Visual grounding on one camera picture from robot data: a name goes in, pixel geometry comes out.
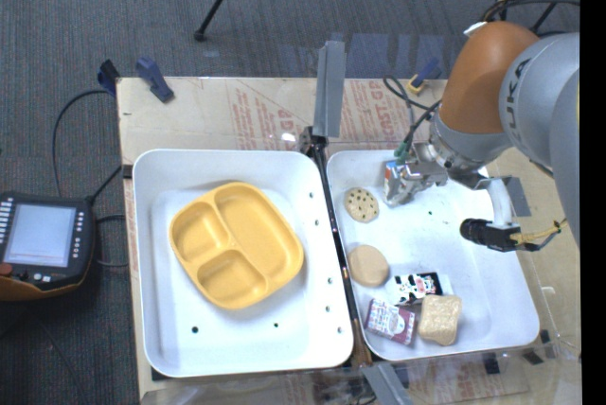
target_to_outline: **black sensor device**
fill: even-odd
[[[95,246],[95,217],[83,199],[0,194],[0,301],[73,290]]]

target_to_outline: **purple box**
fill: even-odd
[[[372,299],[368,305],[364,328],[391,341],[410,344],[415,331],[415,313],[379,299]]]

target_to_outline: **round bread slice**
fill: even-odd
[[[345,208],[356,221],[368,223],[379,216],[379,202],[367,189],[351,188],[344,198]]]
[[[351,278],[363,286],[380,286],[389,276],[387,260],[371,245],[359,245],[349,252],[348,264]]]

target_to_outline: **wooden table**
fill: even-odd
[[[303,130],[313,123],[315,79],[166,78],[175,98],[162,103],[143,79],[120,79],[116,84],[124,195],[133,295],[139,394],[150,403],[172,397],[187,386],[204,389],[212,403],[228,402],[227,390],[238,388],[234,377],[222,379],[152,379],[142,341],[141,295],[136,255],[133,181],[128,177],[136,158],[153,149],[293,150]],[[429,105],[437,100],[445,80],[430,80],[417,97]],[[379,79],[347,79],[344,88],[341,134],[330,145],[345,149],[395,148],[408,131],[405,105]],[[427,138],[427,127],[417,139]],[[563,211],[553,181],[530,164],[519,151],[507,150],[488,167],[491,176],[519,178],[530,209],[519,218],[524,231],[543,230]],[[453,377],[441,377],[440,360],[410,367],[409,394],[415,403],[580,403],[580,265],[579,249],[569,229],[564,229],[540,252],[519,253],[526,280],[540,315],[541,327],[550,341],[499,356],[501,373],[495,376],[462,377],[463,365]],[[326,383],[345,378],[343,370],[326,370],[319,377]],[[249,386],[245,403],[315,403],[318,375],[285,374],[240,377],[239,386]]]

